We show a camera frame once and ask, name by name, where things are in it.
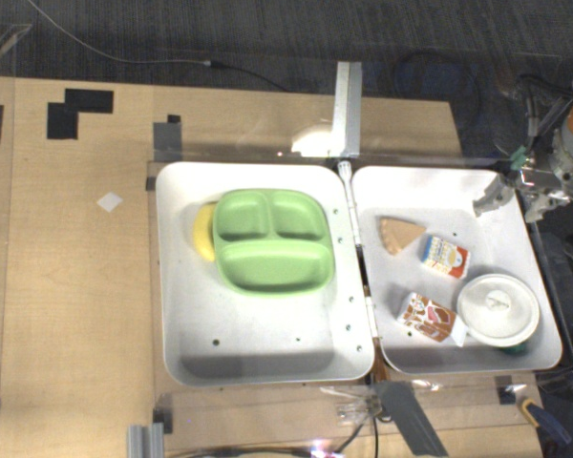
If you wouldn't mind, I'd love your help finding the yellow banana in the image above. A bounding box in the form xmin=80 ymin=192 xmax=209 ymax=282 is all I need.
xmin=192 ymin=201 xmax=219 ymax=263

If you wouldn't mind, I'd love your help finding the white lidded cup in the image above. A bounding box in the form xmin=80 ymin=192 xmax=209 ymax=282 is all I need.
xmin=456 ymin=273 xmax=541 ymax=355

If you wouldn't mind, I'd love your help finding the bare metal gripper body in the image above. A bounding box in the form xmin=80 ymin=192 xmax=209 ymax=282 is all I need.
xmin=504 ymin=153 xmax=573 ymax=205

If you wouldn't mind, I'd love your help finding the tan pizza slice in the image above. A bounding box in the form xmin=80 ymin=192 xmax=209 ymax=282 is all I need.
xmin=378 ymin=216 xmax=428 ymax=258

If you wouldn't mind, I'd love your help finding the white plastic tray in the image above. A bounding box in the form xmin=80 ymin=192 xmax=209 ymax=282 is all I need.
xmin=350 ymin=165 xmax=564 ymax=377
xmin=154 ymin=160 xmax=376 ymax=388

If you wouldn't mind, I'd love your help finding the white and orange carton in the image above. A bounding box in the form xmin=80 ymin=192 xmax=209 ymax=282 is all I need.
xmin=419 ymin=234 xmax=472 ymax=281

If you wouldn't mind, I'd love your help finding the brown and white carton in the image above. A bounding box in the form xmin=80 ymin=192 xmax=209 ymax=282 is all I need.
xmin=396 ymin=291 xmax=469 ymax=348

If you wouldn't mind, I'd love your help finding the green divided plate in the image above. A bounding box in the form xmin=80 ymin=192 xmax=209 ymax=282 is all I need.
xmin=211 ymin=187 xmax=337 ymax=300

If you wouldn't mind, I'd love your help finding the pale wood board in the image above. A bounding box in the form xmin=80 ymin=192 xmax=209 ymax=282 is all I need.
xmin=0 ymin=76 xmax=546 ymax=458

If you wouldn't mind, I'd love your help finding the thin black and white rod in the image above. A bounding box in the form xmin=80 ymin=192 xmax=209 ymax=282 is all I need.
xmin=337 ymin=159 xmax=379 ymax=339

